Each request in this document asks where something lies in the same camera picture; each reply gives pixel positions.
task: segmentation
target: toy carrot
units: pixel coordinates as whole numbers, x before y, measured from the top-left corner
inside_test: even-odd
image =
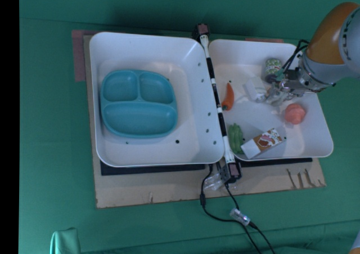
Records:
[[[233,104],[234,104],[234,91],[231,87],[231,84],[227,83],[226,95],[225,95],[225,99],[221,103],[221,107],[223,108],[223,110],[229,111],[231,110]]]

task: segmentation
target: green cloth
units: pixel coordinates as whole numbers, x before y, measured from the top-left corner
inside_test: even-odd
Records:
[[[75,228],[55,231],[50,242],[50,254],[80,254],[78,231]]]
[[[281,247],[276,249],[276,254],[329,254],[327,252],[316,251],[311,249],[300,249],[294,247]],[[272,254],[270,250],[263,252],[263,254]]]
[[[108,28],[20,19],[20,29],[19,254],[49,253],[54,231],[71,226],[78,230],[84,253],[253,249],[237,225],[207,217],[198,200],[96,209],[86,84],[74,81],[71,31]],[[56,34],[49,38],[49,33]],[[231,37],[214,34],[217,38]],[[335,144],[331,156],[320,161],[326,187],[236,197],[279,251],[286,246],[348,254],[359,232],[360,148],[351,138],[360,128],[360,101],[353,99],[354,91],[360,92],[359,81],[346,79],[319,94]],[[233,202],[214,198],[208,206],[214,215],[228,218]],[[323,237],[334,245],[334,238],[344,235],[350,239],[336,241],[341,246],[337,252],[325,244],[306,245]],[[265,252],[263,240],[257,239]]]

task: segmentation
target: blue plate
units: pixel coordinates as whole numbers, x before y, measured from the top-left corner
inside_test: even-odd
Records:
[[[102,81],[101,116],[106,128],[119,136],[162,137],[178,119],[172,85],[162,75],[143,70],[117,70]]]

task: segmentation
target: small carton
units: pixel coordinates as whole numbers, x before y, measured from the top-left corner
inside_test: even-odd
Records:
[[[242,144],[241,149],[244,151],[244,154],[248,159],[252,159],[260,153],[267,151],[282,142],[284,142],[284,139],[274,128],[272,128]]]

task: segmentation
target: white tray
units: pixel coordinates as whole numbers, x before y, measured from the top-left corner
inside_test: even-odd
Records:
[[[190,38],[159,37],[121,33],[98,33],[89,44],[93,87],[94,128],[97,154],[112,167],[176,164],[209,164],[224,154],[223,138],[209,78],[204,49]],[[243,85],[261,75],[271,57],[283,62],[295,46],[284,43],[215,40],[209,51],[213,61],[220,100],[231,80],[236,101],[224,111],[226,123],[240,125],[244,138],[252,139],[276,128],[286,142],[255,157],[255,160],[326,157],[332,139],[316,94],[284,103],[280,107],[249,101]],[[176,128],[161,138],[136,139],[109,132],[101,119],[99,94],[104,77],[122,69],[147,70],[167,77],[173,86],[178,110]],[[284,122],[286,105],[299,102],[307,110],[299,125]],[[244,155],[239,159],[247,160]]]
[[[214,40],[209,52],[213,62],[220,100],[224,99],[226,83],[230,80],[235,92],[235,104],[230,111],[224,111],[228,125],[237,123],[245,141],[275,128],[286,141],[269,151],[251,159],[266,160],[279,158],[326,157],[332,153],[332,138],[324,118],[318,97],[306,93],[274,107],[266,103],[249,100],[244,84],[249,78],[263,76],[263,65],[267,59],[278,58],[284,64],[293,54],[295,46],[285,43]],[[291,68],[298,64],[294,59]],[[307,111],[304,120],[293,125],[284,120],[284,110],[290,103],[299,103]],[[239,159],[248,161],[245,155]]]
[[[89,44],[97,154],[112,167],[214,163],[224,145],[204,49],[190,38],[98,33]],[[101,120],[99,95],[111,71],[157,72],[173,86],[178,121],[161,138],[135,139],[109,132]]]

